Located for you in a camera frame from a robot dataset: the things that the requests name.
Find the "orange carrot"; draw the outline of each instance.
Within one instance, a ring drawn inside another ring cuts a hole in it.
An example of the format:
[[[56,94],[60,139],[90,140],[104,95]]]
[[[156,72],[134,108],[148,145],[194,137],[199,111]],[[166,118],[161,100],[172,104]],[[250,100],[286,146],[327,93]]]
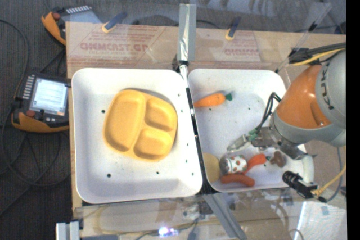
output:
[[[247,161],[247,169],[246,171],[243,172],[243,174],[246,174],[251,168],[253,168],[256,165],[265,164],[265,162],[266,162],[265,154],[263,153],[256,154]]]
[[[255,186],[255,180],[253,178],[240,173],[223,175],[221,176],[220,181],[223,184],[239,182],[248,187]]]
[[[224,95],[223,93],[213,93],[196,101],[193,105],[194,107],[215,106],[224,103],[225,100],[229,100],[229,101],[232,100],[231,93],[226,95]]]

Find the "yellow plate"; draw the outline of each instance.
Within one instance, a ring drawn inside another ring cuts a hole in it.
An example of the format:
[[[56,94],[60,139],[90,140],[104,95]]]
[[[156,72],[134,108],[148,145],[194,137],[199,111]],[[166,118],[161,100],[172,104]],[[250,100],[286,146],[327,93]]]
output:
[[[169,154],[177,130],[177,113],[165,100],[137,90],[120,91],[110,103],[103,138],[115,151],[144,161]]]

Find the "gray carpet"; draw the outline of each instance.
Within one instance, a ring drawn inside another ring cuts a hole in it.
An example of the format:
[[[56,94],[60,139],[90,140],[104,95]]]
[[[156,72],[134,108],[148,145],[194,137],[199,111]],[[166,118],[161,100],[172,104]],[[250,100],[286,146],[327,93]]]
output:
[[[236,4],[243,1],[247,6],[237,9]],[[81,3],[91,5],[102,21],[127,11],[124,22],[128,24],[137,21],[144,25],[176,25],[180,3],[199,5],[198,27],[226,29],[235,16],[241,16],[241,28],[245,30],[303,31],[316,15],[323,15],[314,33],[338,33],[339,25],[346,22],[346,0],[220,0],[217,6],[211,6],[211,0],[0,0],[0,117],[1,125],[5,125],[6,156],[15,160],[13,166],[28,182],[36,182],[50,164],[36,183],[59,182],[43,187],[21,180],[6,168],[1,149],[0,239],[54,239],[55,224],[71,220],[70,179],[66,178],[70,171],[67,136],[25,135],[5,120],[24,69],[66,75],[64,47],[46,33],[41,23],[47,6]],[[330,12],[324,13],[328,6]],[[7,22],[26,36],[28,65],[26,42]]]

